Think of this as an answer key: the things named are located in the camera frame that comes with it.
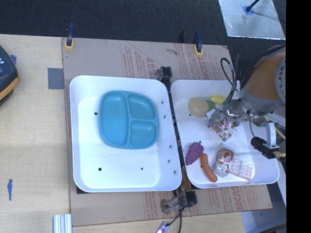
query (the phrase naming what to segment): dark floor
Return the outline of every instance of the dark floor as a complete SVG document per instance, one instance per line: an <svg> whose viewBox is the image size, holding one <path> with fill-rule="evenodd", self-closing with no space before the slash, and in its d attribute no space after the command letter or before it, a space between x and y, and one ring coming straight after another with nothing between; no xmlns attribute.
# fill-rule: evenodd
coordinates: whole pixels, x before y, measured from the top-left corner
<svg viewBox="0 0 311 233"><path fill-rule="evenodd" d="M286 35L286 0L273 0ZM0 0L0 33L176 42L185 30L203 44L227 45L239 67L285 40L228 37L218 0Z"/></svg>

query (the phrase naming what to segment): cardboard box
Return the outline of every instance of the cardboard box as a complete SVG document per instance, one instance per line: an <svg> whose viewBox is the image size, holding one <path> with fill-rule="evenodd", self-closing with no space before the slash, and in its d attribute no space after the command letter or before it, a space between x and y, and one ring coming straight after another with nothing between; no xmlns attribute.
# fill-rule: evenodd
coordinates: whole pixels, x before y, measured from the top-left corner
<svg viewBox="0 0 311 233"><path fill-rule="evenodd" d="M225 80L220 59L230 60L226 46L203 45L197 56L193 44L135 42L76 38L72 49L62 40L65 106L69 157L70 206L73 226L140 221L175 217L161 210L172 191L85 193L73 179L69 84L79 75L154 78L161 67L171 67L171 82L180 79ZM183 216L241 212L272 207L266 185L194 189L197 204Z"/></svg>
<svg viewBox="0 0 311 233"><path fill-rule="evenodd" d="M229 174L234 152L225 147L218 150L216 160L213 165L213 172L223 178Z"/></svg>
<svg viewBox="0 0 311 233"><path fill-rule="evenodd" d="M252 178L252 171L253 165L234 158L231 164L229 174L249 181Z"/></svg>

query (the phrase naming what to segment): white tray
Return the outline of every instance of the white tray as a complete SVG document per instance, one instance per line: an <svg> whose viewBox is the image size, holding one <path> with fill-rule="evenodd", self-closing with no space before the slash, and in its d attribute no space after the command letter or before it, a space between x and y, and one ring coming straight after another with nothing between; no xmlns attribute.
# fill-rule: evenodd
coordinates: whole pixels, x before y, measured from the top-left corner
<svg viewBox="0 0 311 233"><path fill-rule="evenodd" d="M155 144L146 149L119 149L107 145L99 131L101 97L111 90L149 97L159 118ZM170 102L163 83L151 79L78 76L69 86L73 176L86 192L170 191L182 174Z"/></svg>
<svg viewBox="0 0 311 233"><path fill-rule="evenodd" d="M238 126L236 128L237 132L226 142L223 142L211 127L207 127L206 117L190 116L188 103L192 98L209 99L213 95L221 95L226 98L230 89L231 84L228 81L207 80L178 80L171 87L176 123L184 157L186 157L191 143L201 141L204 152L208 155L210 166L215 162L216 153L222 145L227 145L234 150L234 158L253 165L252 179L250 181L227 175L224 178L218 178L218 181L213 183L206 178L200 166L200 161L197 160L193 164L186 166L186 171L190 182L198 188L267 184L276 182L279 177L276 159L267 159L261 152L251 146L250 141L253 136L248 122ZM266 139L265 128L253 125L253 132L256 136Z"/></svg>

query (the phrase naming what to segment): gray tape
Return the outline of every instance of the gray tape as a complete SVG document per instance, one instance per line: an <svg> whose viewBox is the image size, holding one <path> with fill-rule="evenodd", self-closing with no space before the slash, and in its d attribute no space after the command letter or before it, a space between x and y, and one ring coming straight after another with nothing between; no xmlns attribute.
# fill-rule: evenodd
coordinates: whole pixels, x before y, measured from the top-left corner
<svg viewBox="0 0 311 233"><path fill-rule="evenodd" d="M49 90L64 89L64 74L62 68L48 68Z"/></svg>

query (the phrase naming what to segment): clamp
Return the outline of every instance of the clamp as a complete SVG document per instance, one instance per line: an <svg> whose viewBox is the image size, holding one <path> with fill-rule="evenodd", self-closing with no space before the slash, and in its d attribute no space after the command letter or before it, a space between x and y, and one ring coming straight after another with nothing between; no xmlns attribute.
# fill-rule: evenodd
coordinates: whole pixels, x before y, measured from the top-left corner
<svg viewBox="0 0 311 233"><path fill-rule="evenodd" d="M68 37L65 39L65 48L67 49L72 49L73 48L73 31L74 31L74 23L69 24L69 29L68 29Z"/></svg>
<svg viewBox="0 0 311 233"><path fill-rule="evenodd" d="M203 50L202 50L202 37L199 32L195 32L195 46L194 46L194 51L196 55L202 55Z"/></svg>

